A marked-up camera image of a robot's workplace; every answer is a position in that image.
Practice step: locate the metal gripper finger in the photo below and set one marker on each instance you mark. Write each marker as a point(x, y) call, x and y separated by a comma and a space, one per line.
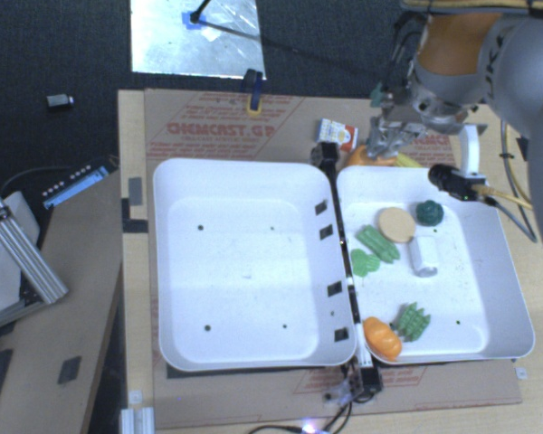
point(400, 141)
point(377, 145)

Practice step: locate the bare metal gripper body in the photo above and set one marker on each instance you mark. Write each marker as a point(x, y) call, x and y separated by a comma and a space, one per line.
point(436, 113)

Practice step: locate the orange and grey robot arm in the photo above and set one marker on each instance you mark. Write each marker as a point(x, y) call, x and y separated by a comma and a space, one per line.
point(516, 61)

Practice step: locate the yellow banana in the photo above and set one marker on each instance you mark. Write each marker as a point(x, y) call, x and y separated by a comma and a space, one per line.
point(409, 162)

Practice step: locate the white, red and yellow carton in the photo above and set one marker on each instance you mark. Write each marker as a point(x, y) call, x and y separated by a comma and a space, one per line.
point(337, 133)

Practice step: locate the dark green broccoli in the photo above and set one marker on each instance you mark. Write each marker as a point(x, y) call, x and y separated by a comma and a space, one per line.
point(430, 213)

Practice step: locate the tan round biscuit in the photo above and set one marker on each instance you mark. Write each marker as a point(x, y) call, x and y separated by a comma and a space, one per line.
point(396, 225)

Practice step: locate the green ridged toy vegetable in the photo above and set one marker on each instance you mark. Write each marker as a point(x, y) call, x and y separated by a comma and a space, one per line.
point(376, 242)
point(412, 321)

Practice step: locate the thin black and white rod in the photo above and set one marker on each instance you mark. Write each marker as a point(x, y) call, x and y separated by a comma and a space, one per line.
point(344, 242)

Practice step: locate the white plastic bottle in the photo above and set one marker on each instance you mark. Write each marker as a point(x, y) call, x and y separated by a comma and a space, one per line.
point(423, 253)

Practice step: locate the light green toy vegetable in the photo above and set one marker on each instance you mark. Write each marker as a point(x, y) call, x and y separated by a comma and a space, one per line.
point(364, 262)

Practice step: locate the white plastic tray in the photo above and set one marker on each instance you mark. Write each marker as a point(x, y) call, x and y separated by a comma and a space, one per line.
point(461, 287)
point(244, 265)

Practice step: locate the brown cardboard board, red print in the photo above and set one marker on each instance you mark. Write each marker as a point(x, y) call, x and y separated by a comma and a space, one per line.
point(217, 125)

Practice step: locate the orange toy pepper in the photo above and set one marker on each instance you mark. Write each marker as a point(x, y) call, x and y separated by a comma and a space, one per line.
point(382, 338)

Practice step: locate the shiny metal floor plate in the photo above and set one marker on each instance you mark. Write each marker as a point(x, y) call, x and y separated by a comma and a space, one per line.
point(172, 39)

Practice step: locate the small dark grey cylinder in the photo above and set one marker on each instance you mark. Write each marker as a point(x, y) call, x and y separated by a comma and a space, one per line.
point(59, 101)

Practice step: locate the black cylinder on white bracket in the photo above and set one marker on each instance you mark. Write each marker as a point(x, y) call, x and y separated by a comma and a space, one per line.
point(452, 180)

